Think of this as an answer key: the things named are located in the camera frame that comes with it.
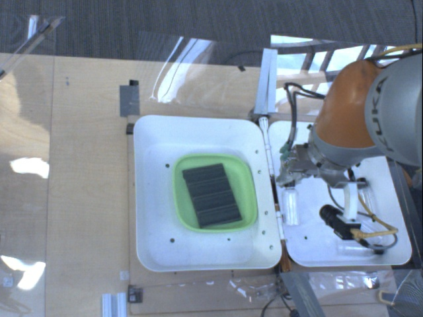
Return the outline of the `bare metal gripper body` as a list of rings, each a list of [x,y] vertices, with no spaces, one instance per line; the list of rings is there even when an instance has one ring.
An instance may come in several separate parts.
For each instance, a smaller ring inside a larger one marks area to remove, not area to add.
[[[312,143],[290,147],[287,143],[281,148],[281,179],[302,180],[319,177],[321,155]]]

